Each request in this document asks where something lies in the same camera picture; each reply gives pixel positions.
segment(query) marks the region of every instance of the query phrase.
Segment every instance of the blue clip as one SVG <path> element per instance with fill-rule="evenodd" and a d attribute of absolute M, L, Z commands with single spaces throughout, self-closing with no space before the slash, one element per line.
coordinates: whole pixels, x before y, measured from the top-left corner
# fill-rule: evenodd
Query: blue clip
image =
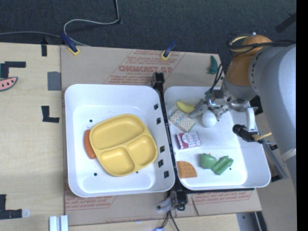
<path fill-rule="evenodd" d="M 73 55 L 78 55 L 80 53 L 80 50 L 76 47 L 76 45 L 68 35 L 66 35 L 65 33 L 61 33 L 60 37 L 67 44 L 68 50 L 72 52 Z"/>
<path fill-rule="evenodd" d="M 174 40 L 174 41 L 171 42 L 171 44 L 168 46 L 168 48 L 163 51 L 163 53 L 161 54 L 161 59 L 166 61 L 169 58 L 170 53 L 175 48 L 175 46 L 176 46 L 176 41 Z"/>

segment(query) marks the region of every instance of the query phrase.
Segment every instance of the black fabric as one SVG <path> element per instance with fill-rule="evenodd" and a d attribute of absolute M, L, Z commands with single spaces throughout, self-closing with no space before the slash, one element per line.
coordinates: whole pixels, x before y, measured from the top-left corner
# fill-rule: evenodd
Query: black fabric
<path fill-rule="evenodd" d="M 229 34 L 256 32 L 271 40 L 296 40 L 296 21 L 275 27 L 296 13 L 296 0 L 118 0 L 123 24 L 96 26 L 77 22 L 67 27 L 72 38 L 100 47 L 164 50 L 231 55 Z M 60 35 L 72 19 L 111 22 L 114 0 L 0 0 L 0 33 L 43 31 Z M 1 36 L 2 42 L 40 43 L 42 35 Z M 60 39 L 52 39 L 61 44 Z"/>

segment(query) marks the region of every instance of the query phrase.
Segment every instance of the pink watermelon slice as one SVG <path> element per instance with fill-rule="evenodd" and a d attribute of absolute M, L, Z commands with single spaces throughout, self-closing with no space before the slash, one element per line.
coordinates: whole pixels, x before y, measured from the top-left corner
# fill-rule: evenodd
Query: pink watermelon slice
<path fill-rule="evenodd" d="M 5 79 L 0 79 L 0 91 L 7 90 L 11 88 L 17 82 L 18 77 L 10 77 Z"/>

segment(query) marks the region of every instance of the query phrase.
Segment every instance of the toy waffle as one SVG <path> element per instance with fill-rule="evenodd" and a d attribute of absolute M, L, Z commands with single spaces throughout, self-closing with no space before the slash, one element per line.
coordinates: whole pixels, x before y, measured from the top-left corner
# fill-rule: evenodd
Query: toy waffle
<path fill-rule="evenodd" d="M 157 158 L 157 146 L 145 124 L 135 115 L 112 117 L 87 130 L 84 146 L 113 176 L 136 172 Z"/>

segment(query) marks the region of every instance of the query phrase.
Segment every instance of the white egg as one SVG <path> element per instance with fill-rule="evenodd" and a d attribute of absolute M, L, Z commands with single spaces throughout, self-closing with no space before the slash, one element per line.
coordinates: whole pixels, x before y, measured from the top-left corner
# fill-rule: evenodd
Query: white egg
<path fill-rule="evenodd" d="M 217 123 L 217 118 L 212 111 L 206 110 L 202 115 L 202 123 L 206 128 L 211 128 Z"/>

